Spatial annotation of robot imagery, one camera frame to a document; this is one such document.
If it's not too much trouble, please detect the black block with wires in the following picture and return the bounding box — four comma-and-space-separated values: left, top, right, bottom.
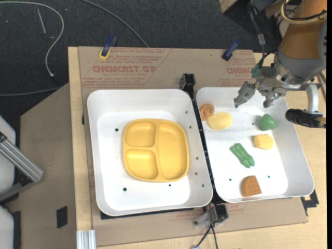
192, 203, 229, 229
178, 73, 196, 93

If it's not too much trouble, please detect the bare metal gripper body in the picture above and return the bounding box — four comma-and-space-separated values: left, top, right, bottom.
254, 66, 311, 101

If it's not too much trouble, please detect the thin black rod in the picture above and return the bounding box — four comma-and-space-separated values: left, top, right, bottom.
190, 94, 217, 207

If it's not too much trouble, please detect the brown cardboard board red print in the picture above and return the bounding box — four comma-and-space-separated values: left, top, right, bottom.
77, 46, 309, 246

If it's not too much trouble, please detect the black cylinder on white bracket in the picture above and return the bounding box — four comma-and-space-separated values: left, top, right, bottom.
285, 84, 327, 129

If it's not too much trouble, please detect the orange pretzel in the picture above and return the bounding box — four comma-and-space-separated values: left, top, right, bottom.
199, 103, 215, 121

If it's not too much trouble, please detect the green bell pepper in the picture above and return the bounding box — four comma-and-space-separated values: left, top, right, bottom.
257, 113, 276, 131

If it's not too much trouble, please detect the green asparagus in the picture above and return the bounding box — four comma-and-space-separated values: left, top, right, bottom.
230, 143, 256, 169

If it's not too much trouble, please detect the orange waffle piece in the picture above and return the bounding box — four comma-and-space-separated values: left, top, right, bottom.
241, 175, 262, 198

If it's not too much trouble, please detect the white plastic tray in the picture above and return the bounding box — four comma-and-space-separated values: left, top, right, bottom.
86, 88, 214, 216
195, 87, 315, 204

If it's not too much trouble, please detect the yellow divided plate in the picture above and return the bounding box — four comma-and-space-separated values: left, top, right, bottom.
122, 118, 189, 183

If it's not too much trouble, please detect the pale yellow potato chip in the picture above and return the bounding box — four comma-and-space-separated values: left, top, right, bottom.
207, 112, 233, 131

